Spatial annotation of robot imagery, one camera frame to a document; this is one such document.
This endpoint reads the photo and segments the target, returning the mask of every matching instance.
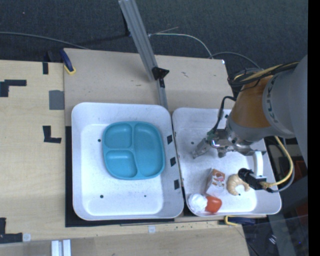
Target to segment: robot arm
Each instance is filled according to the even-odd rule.
[[[267,136],[279,136],[297,139],[308,166],[308,56],[300,62],[240,74],[229,83],[243,86],[226,126],[217,129],[222,108],[217,124],[197,145],[193,158],[210,148],[217,149],[220,158],[230,151],[254,156],[252,143]],[[239,171],[239,176],[250,179],[244,170]]]

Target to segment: crumpled white object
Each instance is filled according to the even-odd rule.
[[[208,199],[203,194],[191,194],[188,198],[190,210],[194,213],[204,212],[206,210]]]

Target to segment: wooden table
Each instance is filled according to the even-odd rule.
[[[89,71],[83,74],[75,66],[77,73],[69,76],[62,63],[0,61],[0,82],[26,80],[26,86],[9,85],[8,97],[0,97],[0,217],[7,218],[6,233],[30,234],[32,241],[43,243],[72,239],[72,250],[79,250],[76,255],[92,249],[93,243],[91,255],[107,255],[105,241],[108,255],[134,255],[135,251],[150,255],[150,250],[152,255],[204,255],[213,250],[219,255],[249,255],[241,226],[219,225],[214,217],[182,214],[170,223],[65,227],[65,126],[70,125],[72,107],[83,101],[158,103],[157,89],[148,81],[138,54],[66,52],[75,63],[78,56],[99,56],[94,59],[105,63],[104,69],[117,72],[104,79],[90,76]],[[223,96],[232,95],[220,60],[156,58],[161,68],[170,70],[165,85],[171,113],[178,107],[219,108]],[[91,81],[90,86],[72,82],[82,79],[81,74]],[[108,88],[113,93],[102,96],[101,91]],[[52,108],[50,94],[54,91],[64,92],[64,109]],[[51,137],[61,142],[44,142],[44,126],[50,126]],[[150,225],[155,233],[149,233]],[[13,248],[19,255],[26,246],[30,245],[0,246],[0,255]]]

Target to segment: white tray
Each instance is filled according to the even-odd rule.
[[[127,121],[148,122],[159,130],[165,151],[161,175],[123,180],[108,173],[99,140],[108,125]],[[71,122],[73,208],[80,218],[89,221],[168,219],[182,212],[184,199],[172,121],[164,107],[84,102],[73,108]]]
[[[230,110],[225,110],[224,113],[229,114]],[[206,179],[211,168],[225,173],[225,181],[228,180],[230,175],[238,173],[241,168],[254,169],[252,156],[243,156],[238,152],[228,152],[225,157],[219,158],[218,152],[214,148],[211,148],[206,154],[193,159],[192,151],[216,124],[217,116],[218,109],[178,108],[173,112],[173,130],[186,197],[194,193],[205,193]],[[218,128],[223,129],[225,125],[226,119],[223,118]],[[252,148],[266,151],[263,140],[254,143]],[[267,177],[267,182],[274,182],[275,177],[268,154],[264,154],[262,158],[263,175]],[[282,204],[279,193],[268,193],[264,190],[253,190],[252,188],[245,192],[243,185],[236,187],[236,190],[240,195],[231,195],[227,189],[224,189],[219,195],[222,200],[222,206],[217,213],[194,212],[194,214],[200,217],[271,215],[276,214],[281,209]]]

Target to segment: blue plate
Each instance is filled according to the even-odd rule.
[[[103,132],[106,169],[118,179],[143,180],[165,168],[165,150],[159,130],[140,121],[115,122]]]

